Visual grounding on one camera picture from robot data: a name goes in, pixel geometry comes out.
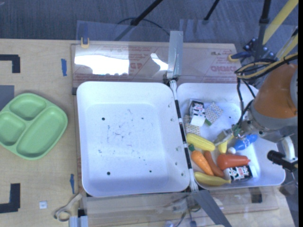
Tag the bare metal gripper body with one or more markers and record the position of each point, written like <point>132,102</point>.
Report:
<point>254,128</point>

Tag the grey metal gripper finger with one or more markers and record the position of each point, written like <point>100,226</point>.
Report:
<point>232,136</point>
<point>222,136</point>

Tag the blue bottle, white cap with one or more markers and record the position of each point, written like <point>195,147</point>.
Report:
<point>245,142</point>

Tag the yellow corn cob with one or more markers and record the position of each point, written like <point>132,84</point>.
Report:
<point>200,141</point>

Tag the orange checkered packet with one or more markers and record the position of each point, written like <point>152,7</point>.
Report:
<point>214,112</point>
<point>192,129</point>

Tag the orange squeeze bottle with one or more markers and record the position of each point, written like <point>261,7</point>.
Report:
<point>230,161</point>

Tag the brown sausage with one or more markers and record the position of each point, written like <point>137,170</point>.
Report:
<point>213,164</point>

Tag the orange carrot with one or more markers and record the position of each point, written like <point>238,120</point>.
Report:
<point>201,161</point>

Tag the cow print white carton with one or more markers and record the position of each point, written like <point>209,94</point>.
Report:
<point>240,173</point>
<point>197,112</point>

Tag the thin black and white rod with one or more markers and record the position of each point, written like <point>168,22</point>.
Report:
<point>182,129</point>

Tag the yellow banana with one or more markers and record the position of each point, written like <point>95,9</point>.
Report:
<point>209,179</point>

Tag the white plastic tray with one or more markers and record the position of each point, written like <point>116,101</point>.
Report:
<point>127,138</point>
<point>265,174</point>

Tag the brown cardboard board, red print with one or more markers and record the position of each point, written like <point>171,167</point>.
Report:
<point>151,55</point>

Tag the green divided plate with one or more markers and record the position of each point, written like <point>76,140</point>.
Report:
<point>33,126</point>

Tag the small white square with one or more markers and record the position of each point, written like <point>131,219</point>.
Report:
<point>43,204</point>

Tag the black cylinder on white bracket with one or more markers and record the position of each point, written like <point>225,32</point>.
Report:
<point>282,159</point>

